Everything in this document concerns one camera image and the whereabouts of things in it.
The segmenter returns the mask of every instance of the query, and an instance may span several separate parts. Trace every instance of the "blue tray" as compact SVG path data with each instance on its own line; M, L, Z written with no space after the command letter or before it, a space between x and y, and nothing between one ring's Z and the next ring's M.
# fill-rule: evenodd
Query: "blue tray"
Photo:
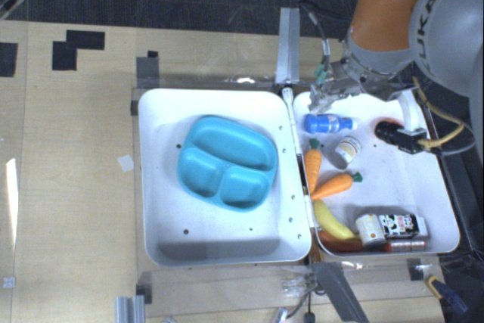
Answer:
M248 211L267 197L277 167L277 150L266 136L234 121L205 116L185 139L177 174L189 194Z

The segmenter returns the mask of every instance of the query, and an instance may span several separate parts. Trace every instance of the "carrot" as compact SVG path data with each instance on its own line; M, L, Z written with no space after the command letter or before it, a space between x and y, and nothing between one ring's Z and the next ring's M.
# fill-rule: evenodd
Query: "carrot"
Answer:
M319 141L312 138L309 141L311 149L304 155L304 167L306 169L306 178L308 180L308 190L311 194L318 184L319 169L323 160L322 153L318 150Z
M362 180L363 178L359 172L354 175L343 173L336 175L334 178L331 178L329 181L319 186L316 191L310 191L309 193L311 194L312 200L317 200L322 197L328 197L329 195L338 194L341 191L348 190L353 185L353 182L361 182Z
M332 250L333 252L355 253L363 250L361 239L357 237L347 240L340 240L325 230L318 231L318 237L319 241L327 249Z

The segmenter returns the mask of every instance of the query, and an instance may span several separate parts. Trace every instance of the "yellow banana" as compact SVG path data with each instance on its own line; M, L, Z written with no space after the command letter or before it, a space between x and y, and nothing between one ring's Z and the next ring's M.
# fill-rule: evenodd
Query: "yellow banana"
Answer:
M348 240L355 237L349 228L334 218L334 215L331 214L331 211L322 200L315 200L312 206L319 225L329 234L340 240Z

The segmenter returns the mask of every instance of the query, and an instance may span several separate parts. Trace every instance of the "can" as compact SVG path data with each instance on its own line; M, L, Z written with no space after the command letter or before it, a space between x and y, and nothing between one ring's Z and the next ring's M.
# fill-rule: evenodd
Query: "can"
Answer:
M378 248L386 243L383 229L375 214L363 214L355 223L365 249Z
M382 250L390 253L421 252L425 247L425 241L388 241Z
M360 142L352 136L346 136L336 146L336 149L331 156L331 162L338 169L346 169L360 152Z

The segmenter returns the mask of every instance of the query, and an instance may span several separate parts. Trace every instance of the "white can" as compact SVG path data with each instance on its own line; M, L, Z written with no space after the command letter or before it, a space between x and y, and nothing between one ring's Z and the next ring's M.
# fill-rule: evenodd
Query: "white can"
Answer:
M367 249L381 247L386 243L385 234L375 214L363 214L356 221L361 243Z
M337 145L331 156L332 164L338 169L346 169L351 161L361 152L361 144L352 136L346 136Z

